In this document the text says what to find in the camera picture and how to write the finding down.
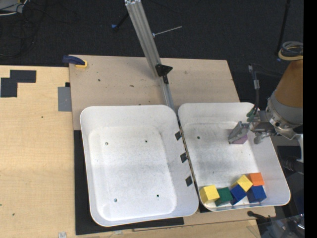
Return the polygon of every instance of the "wooden table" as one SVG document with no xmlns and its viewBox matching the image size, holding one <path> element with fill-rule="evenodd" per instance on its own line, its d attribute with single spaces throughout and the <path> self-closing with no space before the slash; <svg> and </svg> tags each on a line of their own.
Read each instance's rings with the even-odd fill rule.
<svg viewBox="0 0 317 238">
<path fill-rule="evenodd" d="M 161 101 L 158 94 L 159 86 L 152 84 L 150 76 L 134 79 L 130 77 L 127 80 L 128 68 L 147 68 L 145 58 L 78 57 L 85 58 L 91 70 L 92 64 L 97 65 L 95 69 L 101 69 L 98 76 L 86 77 L 87 84 L 90 80 L 100 79 L 96 81 L 98 83 L 107 79 L 105 82 L 109 85 L 110 91 L 103 92 L 103 105 L 116 105 L 124 100 L 131 100 L 127 95 L 135 93 L 129 91 L 118 101 L 117 96 L 122 94 L 124 89 L 140 92 L 147 89 L 149 94 L 145 99 L 135 100 L 142 101 L 142 104 L 149 104 L 148 101 L 150 104 L 158 104 Z M 161 60 L 163 64 L 173 65 L 169 81 L 177 108 L 186 102 L 239 101 L 226 61 Z M 113 78 L 109 78 L 109 73 L 100 72 L 102 67 L 116 66 L 119 66 L 122 72 L 125 71 L 125 78 L 122 78 L 119 72 L 113 75 Z M 85 98 L 82 95 L 85 86 L 82 85 L 82 89 L 78 90 L 78 79 L 70 78 L 70 74 L 76 72 L 73 65 L 69 68 L 0 66 L 0 77 L 8 78 L 10 70 L 35 70 L 37 78 L 36 83 L 18 83 L 17 97 L 0 98 L 0 237 L 57 238 L 61 232 L 66 232 L 67 238 L 106 238 L 115 237 L 117 233 L 127 238 L 254 237 L 250 227 L 254 229 L 256 221 L 247 215 L 248 209 L 210 213 L 198 211 L 192 216 L 185 217 L 185 224 L 180 227 L 145 228 L 77 236 L 73 131 L 78 129 L 77 119 L 80 110 L 85 105 L 94 104 L 98 99 L 92 96 L 94 101 L 81 101 Z M 60 112 L 57 88 L 64 87 L 69 81 L 73 112 Z M 275 216 L 274 207 L 256 207 L 253 211 L 266 217 Z"/>
</svg>

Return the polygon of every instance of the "cube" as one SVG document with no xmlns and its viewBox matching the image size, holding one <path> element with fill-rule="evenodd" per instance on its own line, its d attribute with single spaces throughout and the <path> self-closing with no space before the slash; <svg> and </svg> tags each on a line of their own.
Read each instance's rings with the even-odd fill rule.
<svg viewBox="0 0 317 238">
<path fill-rule="evenodd" d="M 235 205 L 241 199 L 243 199 L 247 194 L 240 185 L 235 185 L 231 190 L 231 195 L 233 199 L 230 201 L 230 204 Z"/>
<path fill-rule="evenodd" d="M 247 197 L 250 203 L 262 202 L 266 199 L 266 193 L 262 185 L 252 186 L 247 192 Z"/>
<path fill-rule="evenodd" d="M 228 187 L 219 188 L 219 189 L 217 189 L 217 191 L 218 191 L 220 198 L 214 202 L 216 204 L 216 206 L 226 204 L 233 199 Z"/>
<path fill-rule="evenodd" d="M 247 178 L 246 175 L 242 175 L 231 187 L 240 185 L 245 192 L 247 192 L 252 186 L 253 183 Z"/>
<path fill-rule="evenodd" d="M 261 173 L 248 174 L 248 178 L 253 183 L 253 186 L 264 185 L 264 180 Z"/>
<path fill-rule="evenodd" d="M 202 187 L 199 190 L 200 197 L 202 199 L 203 204 L 208 204 L 211 202 L 215 202 L 220 198 L 219 193 L 216 189 L 215 185 L 209 185 Z"/>
</svg>

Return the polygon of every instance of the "empty white tray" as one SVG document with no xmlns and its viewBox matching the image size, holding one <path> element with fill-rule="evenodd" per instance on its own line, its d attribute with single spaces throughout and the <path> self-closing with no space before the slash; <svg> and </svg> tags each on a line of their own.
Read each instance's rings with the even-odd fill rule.
<svg viewBox="0 0 317 238">
<path fill-rule="evenodd" d="M 248 132 L 244 144 L 229 144 L 228 136 L 239 121 L 246 122 L 251 103 L 192 103 L 179 110 L 194 177 L 198 189 L 215 185 L 231 186 L 243 174 L 261 172 L 267 198 L 250 204 L 247 197 L 230 203 L 204 206 L 211 211 L 232 210 L 252 206 L 285 205 L 290 191 L 271 139 L 254 144 L 254 133 Z"/>
<path fill-rule="evenodd" d="M 101 226 L 198 209 L 175 112 L 164 105 L 88 107 L 80 116 L 92 218 Z"/>
</svg>

